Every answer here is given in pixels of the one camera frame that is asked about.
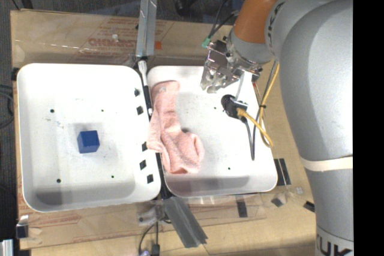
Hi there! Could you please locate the brown cardboard board, red print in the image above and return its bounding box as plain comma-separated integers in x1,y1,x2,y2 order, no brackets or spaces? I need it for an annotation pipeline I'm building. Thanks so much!
10,8,316,251

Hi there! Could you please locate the black cylinder on white bracket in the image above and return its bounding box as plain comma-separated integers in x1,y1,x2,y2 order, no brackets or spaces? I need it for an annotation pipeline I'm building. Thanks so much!
220,71,250,121

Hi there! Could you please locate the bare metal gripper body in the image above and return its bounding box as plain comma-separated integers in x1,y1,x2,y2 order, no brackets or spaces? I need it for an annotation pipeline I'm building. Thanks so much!
203,38,262,83

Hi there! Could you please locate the blue cube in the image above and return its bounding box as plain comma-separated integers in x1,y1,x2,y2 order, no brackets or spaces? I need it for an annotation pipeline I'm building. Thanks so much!
76,129,101,155

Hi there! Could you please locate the pink sock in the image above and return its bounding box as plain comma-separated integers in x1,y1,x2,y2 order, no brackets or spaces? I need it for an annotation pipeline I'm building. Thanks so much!
146,80,206,176

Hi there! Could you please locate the white plastic tray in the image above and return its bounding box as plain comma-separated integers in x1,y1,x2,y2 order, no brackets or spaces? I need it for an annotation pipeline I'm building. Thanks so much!
16,62,163,213
146,65,278,198

